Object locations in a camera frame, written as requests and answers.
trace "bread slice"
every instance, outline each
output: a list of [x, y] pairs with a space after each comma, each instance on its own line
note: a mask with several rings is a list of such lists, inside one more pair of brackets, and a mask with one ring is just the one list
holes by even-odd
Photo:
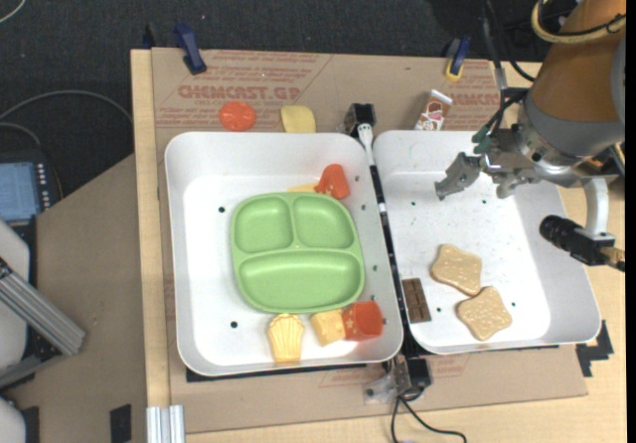
[[491, 286], [482, 289], [477, 296], [460, 302], [457, 316], [478, 341], [488, 341], [513, 323], [499, 291]]
[[430, 268], [430, 276], [474, 296], [481, 289], [481, 258], [454, 245], [442, 245]]

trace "white tray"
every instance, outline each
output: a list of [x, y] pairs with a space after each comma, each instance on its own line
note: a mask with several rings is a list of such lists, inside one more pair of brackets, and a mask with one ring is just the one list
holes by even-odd
[[[321, 347], [308, 318], [301, 362], [277, 366], [267, 341], [273, 315], [242, 299], [235, 280], [230, 224], [237, 205], [258, 194], [318, 182], [343, 166], [351, 195], [341, 201], [358, 231], [365, 287], [386, 319], [383, 334]], [[362, 146], [343, 134], [186, 132], [165, 153], [175, 275], [177, 342], [184, 363], [202, 375], [383, 362], [402, 342], [402, 324], [373, 182]]]
[[[460, 151], [472, 154], [467, 132], [390, 131], [374, 143], [397, 269], [402, 279], [421, 280], [432, 320], [410, 324], [432, 353], [548, 346], [586, 342], [600, 329], [600, 316], [583, 266], [544, 240], [539, 224], [564, 216], [557, 187], [521, 186], [500, 200], [486, 175], [461, 193], [435, 195], [434, 182]], [[453, 244], [482, 258], [482, 286], [494, 286], [513, 317], [508, 329], [482, 343], [457, 318], [468, 297], [435, 281], [429, 268], [439, 245]]]

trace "black bracket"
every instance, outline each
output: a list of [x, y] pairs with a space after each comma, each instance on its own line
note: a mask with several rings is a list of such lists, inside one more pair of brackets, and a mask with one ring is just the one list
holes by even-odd
[[600, 332], [596, 336], [596, 346], [588, 346], [587, 344], [576, 345], [576, 355], [580, 368], [585, 377], [592, 377], [592, 361], [609, 360], [609, 356], [613, 355], [614, 348], [609, 340], [607, 326], [605, 320], [601, 322]]

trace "dark background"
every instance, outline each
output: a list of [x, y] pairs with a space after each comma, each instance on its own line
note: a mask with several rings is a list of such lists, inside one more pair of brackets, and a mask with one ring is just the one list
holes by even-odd
[[[0, 0], [0, 17], [20, 0]], [[492, 0], [520, 61], [540, 62], [548, 46], [527, 23], [537, 0]], [[455, 37], [487, 57], [481, 0], [28, 0], [0, 24], [0, 112], [43, 92], [94, 91], [130, 110], [131, 49], [153, 23], [163, 45], [188, 23], [202, 49], [438, 57]], [[80, 96], [26, 106], [10, 120], [42, 140], [69, 194], [132, 152], [123, 114]], [[31, 147], [0, 129], [0, 153]]]

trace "wooden edge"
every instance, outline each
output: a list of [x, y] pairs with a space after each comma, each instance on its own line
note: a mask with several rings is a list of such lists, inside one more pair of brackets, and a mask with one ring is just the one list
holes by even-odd
[[149, 50], [131, 51], [130, 64], [139, 206], [146, 394], [148, 406], [167, 407], [170, 405], [170, 377], [161, 253], [151, 52]]

